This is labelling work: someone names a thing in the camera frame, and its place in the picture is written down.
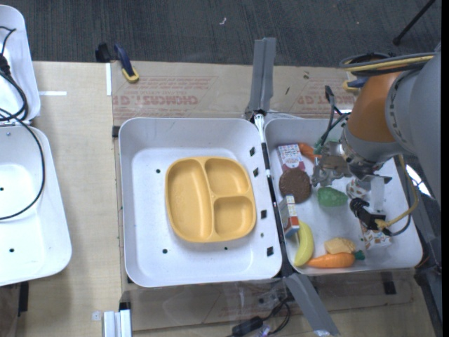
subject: orange carrot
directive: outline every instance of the orange carrot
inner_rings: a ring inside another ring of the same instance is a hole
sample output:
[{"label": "orange carrot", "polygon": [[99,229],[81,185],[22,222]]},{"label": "orange carrot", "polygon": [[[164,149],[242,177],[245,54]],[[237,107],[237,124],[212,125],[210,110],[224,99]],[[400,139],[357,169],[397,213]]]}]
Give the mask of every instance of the orange carrot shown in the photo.
[{"label": "orange carrot", "polygon": [[326,255],[310,259],[307,265],[317,268],[342,268],[352,266],[355,260],[356,256],[352,253],[327,253]]},{"label": "orange carrot", "polygon": [[320,154],[314,154],[314,148],[308,146],[308,144],[299,143],[298,146],[300,147],[301,154],[310,159],[312,162],[315,162],[315,157],[318,157],[319,159],[321,158]]}]

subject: yellow cable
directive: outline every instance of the yellow cable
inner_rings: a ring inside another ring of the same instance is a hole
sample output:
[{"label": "yellow cable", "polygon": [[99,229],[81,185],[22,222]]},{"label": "yellow cable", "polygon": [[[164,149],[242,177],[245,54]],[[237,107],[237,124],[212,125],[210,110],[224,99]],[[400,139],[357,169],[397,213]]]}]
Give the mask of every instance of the yellow cable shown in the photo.
[{"label": "yellow cable", "polygon": [[429,61],[433,58],[433,55],[428,56],[420,56],[418,58],[408,58],[408,59],[402,59],[402,60],[395,60],[395,61],[387,61],[387,62],[377,62],[373,64],[367,64],[364,66],[354,66],[354,67],[343,67],[345,71],[365,71],[365,70],[373,70],[373,69],[380,69],[382,67],[392,67],[397,65],[408,65],[412,64],[414,62],[424,62]]},{"label": "yellow cable", "polygon": [[406,175],[407,181],[408,181],[408,183],[410,184],[410,186],[412,188],[413,198],[415,199],[415,201],[413,202],[413,205],[407,211],[405,211],[404,213],[402,213],[398,217],[394,218],[393,220],[390,220],[390,221],[387,222],[387,221],[376,219],[375,222],[376,222],[377,227],[379,228],[379,230],[383,230],[384,228],[390,227],[394,223],[398,222],[400,219],[406,217],[409,213],[411,213],[418,206],[418,202],[419,201],[418,201],[418,195],[416,193],[416,188],[413,185],[412,179],[408,175],[408,172],[407,172],[407,169],[406,169],[406,164],[404,162],[404,158],[403,158],[403,156],[401,154],[398,157],[399,157],[399,162],[401,163],[402,169],[404,170],[404,173]]}]

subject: blue and yellow clamp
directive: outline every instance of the blue and yellow clamp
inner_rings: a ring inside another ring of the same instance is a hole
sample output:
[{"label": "blue and yellow clamp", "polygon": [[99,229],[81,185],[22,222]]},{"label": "blue and yellow clamp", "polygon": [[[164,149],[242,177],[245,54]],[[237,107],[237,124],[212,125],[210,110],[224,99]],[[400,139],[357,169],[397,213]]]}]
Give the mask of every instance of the blue and yellow clamp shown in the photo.
[{"label": "blue and yellow clamp", "polygon": [[128,54],[125,49],[119,43],[114,44],[114,50],[117,54],[117,57],[121,61],[121,72],[125,76],[125,79],[130,83],[135,83],[139,80],[139,74],[135,71],[134,66],[131,65],[131,61],[129,60]]}]

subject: banana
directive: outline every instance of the banana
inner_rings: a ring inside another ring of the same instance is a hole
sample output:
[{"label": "banana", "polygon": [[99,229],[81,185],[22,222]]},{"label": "banana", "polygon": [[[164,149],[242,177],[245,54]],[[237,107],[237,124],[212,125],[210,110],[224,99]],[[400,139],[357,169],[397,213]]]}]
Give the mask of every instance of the banana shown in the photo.
[{"label": "banana", "polygon": [[314,253],[314,236],[311,233],[310,227],[302,221],[299,221],[299,224],[300,230],[297,234],[300,239],[300,247],[295,255],[294,265],[296,267],[304,265]]}]

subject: white strip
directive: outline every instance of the white strip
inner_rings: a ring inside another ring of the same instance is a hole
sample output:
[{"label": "white strip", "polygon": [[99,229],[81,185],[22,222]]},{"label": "white strip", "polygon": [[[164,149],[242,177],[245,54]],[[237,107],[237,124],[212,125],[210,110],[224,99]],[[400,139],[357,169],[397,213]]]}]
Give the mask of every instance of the white strip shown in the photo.
[{"label": "white strip", "polygon": [[39,91],[39,96],[67,96],[66,91]]},{"label": "white strip", "polygon": [[111,83],[111,64],[106,64],[106,95],[112,95],[112,83]]}]

